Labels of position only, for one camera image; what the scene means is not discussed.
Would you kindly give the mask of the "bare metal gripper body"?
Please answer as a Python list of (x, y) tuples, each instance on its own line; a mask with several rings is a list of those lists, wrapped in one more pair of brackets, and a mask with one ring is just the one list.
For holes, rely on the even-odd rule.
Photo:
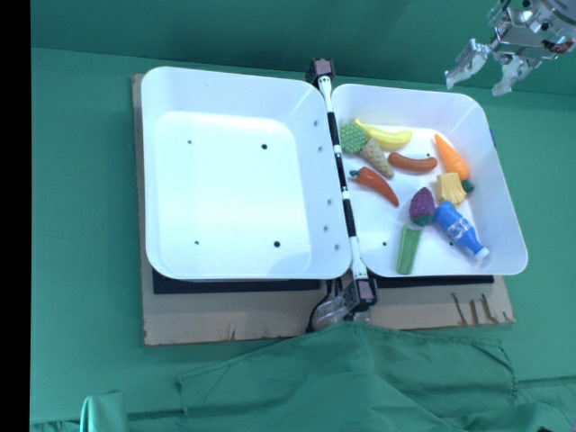
[(508, 8), (495, 22), (489, 42), (493, 57), (534, 68), (575, 50), (575, 0), (523, 0)]

